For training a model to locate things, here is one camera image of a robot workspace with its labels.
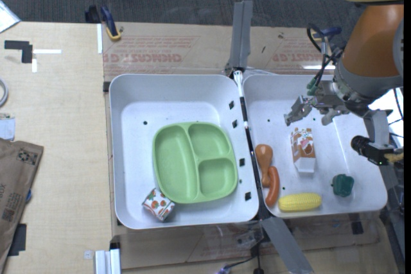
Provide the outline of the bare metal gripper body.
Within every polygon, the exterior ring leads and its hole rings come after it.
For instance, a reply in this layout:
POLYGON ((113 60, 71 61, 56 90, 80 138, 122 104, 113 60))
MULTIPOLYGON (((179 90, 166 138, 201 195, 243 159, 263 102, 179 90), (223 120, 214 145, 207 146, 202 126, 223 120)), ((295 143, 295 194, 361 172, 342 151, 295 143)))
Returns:
POLYGON ((322 80, 313 97, 313 107, 321 114, 348 114, 344 102, 337 96, 331 80, 322 80))

